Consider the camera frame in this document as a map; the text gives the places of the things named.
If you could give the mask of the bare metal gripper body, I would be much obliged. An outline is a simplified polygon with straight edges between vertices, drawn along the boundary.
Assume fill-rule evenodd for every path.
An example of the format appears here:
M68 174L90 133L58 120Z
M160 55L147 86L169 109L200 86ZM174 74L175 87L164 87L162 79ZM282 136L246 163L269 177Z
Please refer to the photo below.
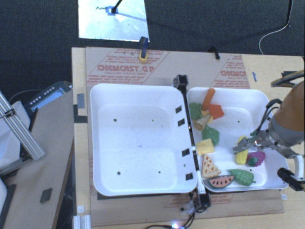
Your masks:
M253 145L259 148L271 148L285 158L294 158L298 155L291 149L291 144L284 141L273 130L261 130L253 141Z

